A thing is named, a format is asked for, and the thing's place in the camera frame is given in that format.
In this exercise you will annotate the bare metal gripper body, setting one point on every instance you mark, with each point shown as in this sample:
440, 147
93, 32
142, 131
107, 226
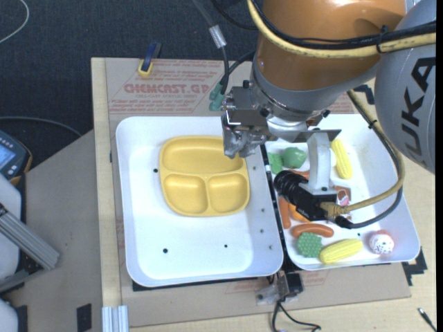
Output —
247, 111

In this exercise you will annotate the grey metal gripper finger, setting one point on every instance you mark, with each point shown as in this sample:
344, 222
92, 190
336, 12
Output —
252, 144
232, 147

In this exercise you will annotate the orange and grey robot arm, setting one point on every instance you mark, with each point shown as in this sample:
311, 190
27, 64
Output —
322, 29

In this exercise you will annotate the green toy lettuce leaf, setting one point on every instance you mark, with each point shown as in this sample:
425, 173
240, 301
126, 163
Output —
275, 164

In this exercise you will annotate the yellow divided plate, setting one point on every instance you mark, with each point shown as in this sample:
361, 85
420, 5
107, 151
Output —
194, 166

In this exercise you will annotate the green toy pepper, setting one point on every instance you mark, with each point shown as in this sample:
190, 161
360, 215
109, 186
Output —
295, 157

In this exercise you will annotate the orange toy sausage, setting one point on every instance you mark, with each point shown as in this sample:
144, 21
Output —
313, 230
285, 214

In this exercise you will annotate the orange toy carrot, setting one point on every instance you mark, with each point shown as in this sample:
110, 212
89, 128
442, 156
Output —
297, 216

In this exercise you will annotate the yellow toy corn cob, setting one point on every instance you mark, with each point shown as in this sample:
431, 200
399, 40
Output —
341, 251
342, 159

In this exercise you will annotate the red and white packet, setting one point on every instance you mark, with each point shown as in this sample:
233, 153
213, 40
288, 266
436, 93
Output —
344, 194

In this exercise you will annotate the white plastic tray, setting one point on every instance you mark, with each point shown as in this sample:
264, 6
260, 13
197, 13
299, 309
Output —
373, 189
194, 247

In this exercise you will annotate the green toy grapes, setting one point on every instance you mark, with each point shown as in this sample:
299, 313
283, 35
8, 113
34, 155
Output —
308, 245

